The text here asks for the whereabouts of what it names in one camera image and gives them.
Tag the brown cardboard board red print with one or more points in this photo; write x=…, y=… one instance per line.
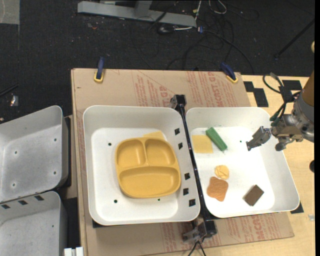
x=150, y=85

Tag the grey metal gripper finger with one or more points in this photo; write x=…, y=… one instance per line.
x=260, y=137
x=282, y=144

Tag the yellow cheese slice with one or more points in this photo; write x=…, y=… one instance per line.
x=202, y=144

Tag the yellow scrambled egg toy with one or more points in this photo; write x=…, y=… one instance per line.
x=222, y=172

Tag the brown rectangular block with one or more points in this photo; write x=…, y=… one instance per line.
x=253, y=195

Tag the yellow divided plate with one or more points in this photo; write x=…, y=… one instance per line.
x=147, y=170

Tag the white plastic tray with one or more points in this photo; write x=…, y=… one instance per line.
x=105, y=175
x=250, y=170
x=30, y=230
x=32, y=150

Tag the green rectangular block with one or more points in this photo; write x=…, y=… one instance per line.
x=216, y=138

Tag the orange biscuit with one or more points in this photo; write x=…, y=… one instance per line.
x=217, y=188

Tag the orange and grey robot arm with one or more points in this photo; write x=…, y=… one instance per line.
x=309, y=90

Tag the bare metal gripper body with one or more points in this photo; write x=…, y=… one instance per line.
x=290, y=130

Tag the black computer mouse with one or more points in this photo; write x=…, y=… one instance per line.
x=165, y=30

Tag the thin black rod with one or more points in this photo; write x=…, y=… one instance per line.
x=196, y=165

